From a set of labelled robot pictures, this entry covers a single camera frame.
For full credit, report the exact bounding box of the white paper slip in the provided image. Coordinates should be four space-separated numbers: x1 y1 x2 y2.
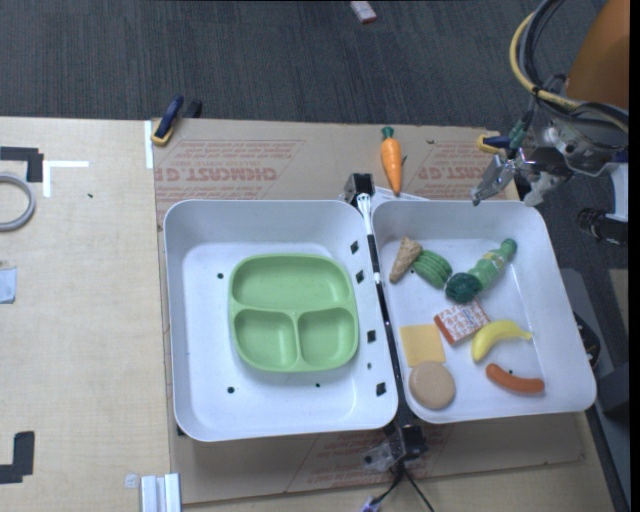
372 185 431 203

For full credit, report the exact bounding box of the white plastic tray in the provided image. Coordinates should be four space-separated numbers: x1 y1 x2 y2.
371 199 599 426
162 198 400 444

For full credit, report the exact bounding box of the yellow cheese slice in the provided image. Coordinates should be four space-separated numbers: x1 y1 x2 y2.
398 323 448 369

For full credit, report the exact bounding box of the black block with thin wires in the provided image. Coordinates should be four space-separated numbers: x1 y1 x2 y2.
361 422 430 472
343 172 377 204

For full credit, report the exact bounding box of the grey tape roll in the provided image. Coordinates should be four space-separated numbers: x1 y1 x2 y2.
0 171 38 233

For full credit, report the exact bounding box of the orange carrot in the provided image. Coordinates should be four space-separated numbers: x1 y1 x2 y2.
379 125 406 198

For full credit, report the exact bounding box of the green divided plate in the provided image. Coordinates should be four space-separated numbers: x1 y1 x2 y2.
227 252 362 374

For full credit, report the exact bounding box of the dark green broccoli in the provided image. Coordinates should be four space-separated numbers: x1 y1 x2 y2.
444 271 484 305

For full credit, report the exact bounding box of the orange sausage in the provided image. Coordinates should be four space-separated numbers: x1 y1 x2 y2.
485 362 547 397

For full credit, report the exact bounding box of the yellow banana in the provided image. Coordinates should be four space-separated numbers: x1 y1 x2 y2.
470 319 534 364

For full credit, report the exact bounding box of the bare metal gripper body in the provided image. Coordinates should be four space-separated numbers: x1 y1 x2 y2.
514 124 609 182

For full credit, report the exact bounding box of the green ribbed toy vegetable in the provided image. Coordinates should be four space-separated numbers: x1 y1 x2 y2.
410 249 454 291

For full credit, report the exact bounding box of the orange and white carton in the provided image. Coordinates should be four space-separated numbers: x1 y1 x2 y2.
432 299 492 347

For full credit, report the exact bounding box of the tan round biscuit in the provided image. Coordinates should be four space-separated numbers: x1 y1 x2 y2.
407 360 457 412

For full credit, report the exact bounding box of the brown cardboard board, red print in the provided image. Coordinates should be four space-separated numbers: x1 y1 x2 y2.
151 118 602 506

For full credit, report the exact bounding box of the tan bread wedge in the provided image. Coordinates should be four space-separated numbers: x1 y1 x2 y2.
388 235 424 285

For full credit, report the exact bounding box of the small white and red box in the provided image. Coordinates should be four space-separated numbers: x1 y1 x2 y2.
349 0 379 25

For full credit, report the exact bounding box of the green bottle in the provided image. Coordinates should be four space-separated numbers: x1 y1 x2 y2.
466 237 519 294

